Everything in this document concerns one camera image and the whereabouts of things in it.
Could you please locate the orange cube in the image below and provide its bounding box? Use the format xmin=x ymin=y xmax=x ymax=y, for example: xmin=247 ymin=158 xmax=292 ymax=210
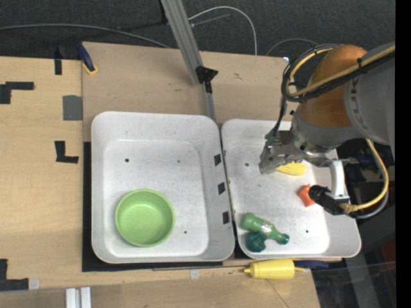
xmin=297 ymin=184 xmax=317 ymax=208

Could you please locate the pale wood board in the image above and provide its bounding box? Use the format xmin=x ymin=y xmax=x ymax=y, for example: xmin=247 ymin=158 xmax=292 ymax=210
xmin=82 ymin=41 xmax=343 ymax=273

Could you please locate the green broccoli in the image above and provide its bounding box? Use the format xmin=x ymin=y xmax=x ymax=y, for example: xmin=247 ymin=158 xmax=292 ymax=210
xmin=245 ymin=231 xmax=268 ymax=253

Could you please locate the black cylinder on white bracket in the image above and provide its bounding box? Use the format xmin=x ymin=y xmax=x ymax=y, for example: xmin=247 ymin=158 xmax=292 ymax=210
xmin=308 ymin=159 xmax=351 ymax=216

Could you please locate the yellow squeeze bottle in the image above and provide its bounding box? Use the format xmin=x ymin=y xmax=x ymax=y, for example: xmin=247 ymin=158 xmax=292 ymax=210
xmin=243 ymin=258 xmax=306 ymax=280

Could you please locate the yellow corn cob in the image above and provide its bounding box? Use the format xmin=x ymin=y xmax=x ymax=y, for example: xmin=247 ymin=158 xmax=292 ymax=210
xmin=275 ymin=161 xmax=308 ymax=177

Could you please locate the white plastic tray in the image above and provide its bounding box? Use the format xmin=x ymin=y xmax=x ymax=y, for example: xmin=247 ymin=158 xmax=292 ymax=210
xmin=220 ymin=118 xmax=362 ymax=260
xmin=91 ymin=110 xmax=236 ymax=264

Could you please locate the green bowl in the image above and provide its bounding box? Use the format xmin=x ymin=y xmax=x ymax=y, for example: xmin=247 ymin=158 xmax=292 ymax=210
xmin=114 ymin=188 xmax=177 ymax=248

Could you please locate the green bottle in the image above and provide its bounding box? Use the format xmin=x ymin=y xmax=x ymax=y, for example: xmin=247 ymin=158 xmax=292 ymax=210
xmin=240 ymin=212 xmax=290 ymax=246

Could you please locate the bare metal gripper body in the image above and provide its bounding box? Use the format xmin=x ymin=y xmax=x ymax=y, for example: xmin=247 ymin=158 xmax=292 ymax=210
xmin=265 ymin=130 xmax=337 ymax=167

